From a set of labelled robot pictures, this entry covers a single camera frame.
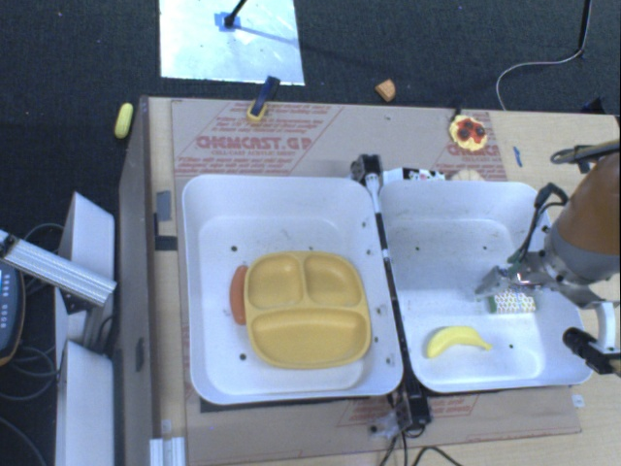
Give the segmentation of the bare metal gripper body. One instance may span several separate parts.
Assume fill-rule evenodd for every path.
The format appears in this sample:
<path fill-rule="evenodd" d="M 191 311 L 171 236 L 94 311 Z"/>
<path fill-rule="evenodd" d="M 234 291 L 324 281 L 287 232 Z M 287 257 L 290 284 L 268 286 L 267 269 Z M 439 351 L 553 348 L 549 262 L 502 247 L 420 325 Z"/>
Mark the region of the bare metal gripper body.
<path fill-rule="evenodd" d="M 557 291 L 580 309 L 595 309 L 603 298 L 591 289 L 590 280 L 580 277 L 553 251 L 516 251 L 508 260 L 511 284 Z"/>

